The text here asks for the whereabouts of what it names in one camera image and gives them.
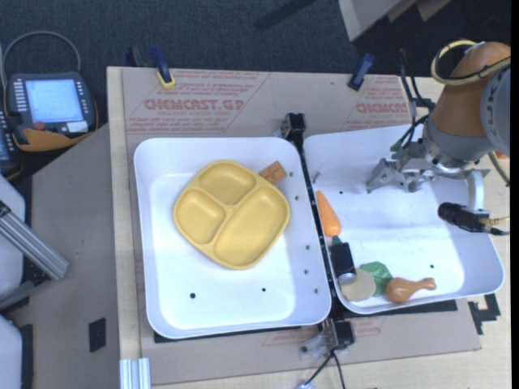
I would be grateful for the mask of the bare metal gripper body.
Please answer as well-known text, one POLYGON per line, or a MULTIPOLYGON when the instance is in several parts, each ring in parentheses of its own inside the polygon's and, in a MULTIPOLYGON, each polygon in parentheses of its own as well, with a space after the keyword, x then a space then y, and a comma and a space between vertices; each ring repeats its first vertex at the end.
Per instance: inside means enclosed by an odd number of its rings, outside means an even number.
POLYGON ((395 152, 396 168, 406 177, 457 177, 469 164, 451 157, 429 139, 408 142, 395 152))

